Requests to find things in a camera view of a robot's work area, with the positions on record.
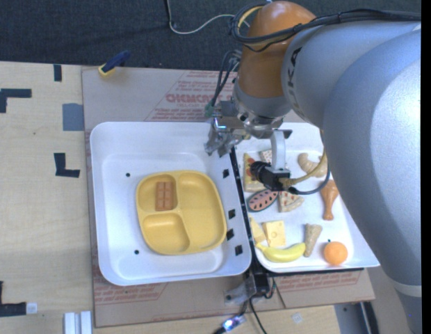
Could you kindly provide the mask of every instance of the wooden table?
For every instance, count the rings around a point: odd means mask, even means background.
[[[31,302],[38,312],[0,317],[0,333],[62,333],[66,312],[93,311],[88,193],[83,131],[64,131],[63,105],[82,104],[81,66],[0,62],[0,281],[2,303]],[[56,176],[54,154],[79,177]],[[292,315],[303,320],[296,323]],[[261,333],[253,315],[235,333]],[[339,334],[334,306],[260,312],[268,333]],[[93,333],[212,333],[227,317],[94,328]]]

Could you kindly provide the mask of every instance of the banana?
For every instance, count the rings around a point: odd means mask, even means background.
[[[263,255],[271,262],[290,262],[297,260],[304,254],[306,245],[304,242],[300,242],[289,248],[271,248],[256,243],[256,247],[260,248]]]

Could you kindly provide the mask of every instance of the orange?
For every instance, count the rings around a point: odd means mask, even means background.
[[[331,241],[324,247],[324,258],[330,264],[341,264],[347,259],[347,256],[347,248],[339,241]]]

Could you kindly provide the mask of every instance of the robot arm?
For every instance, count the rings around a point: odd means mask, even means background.
[[[422,333],[421,15],[356,10],[316,19],[283,1],[253,9],[235,20],[238,32],[243,16],[258,11],[248,37],[234,33],[244,48],[231,122],[215,113],[206,150],[272,138],[290,110],[317,126],[344,203],[409,327]]]

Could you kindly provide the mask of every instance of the cardboard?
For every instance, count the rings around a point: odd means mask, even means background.
[[[238,287],[242,276],[119,287],[101,275],[97,259],[95,211],[90,167],[91,130],[106,121],[205,121],[218,72],[122,68],[108,78],[97,67],[82,71],[86,163],[92,246],[95,326],[117,326],[175,319],[233,315],[239,305],[225,303],[225,291]],[[231,97],[232,84],[220,94]],[[294,112],[285,121],[301,122]],[[255,309],[278,310],[375,298],[367,270],[310,273],[275,278],[277,291]]]

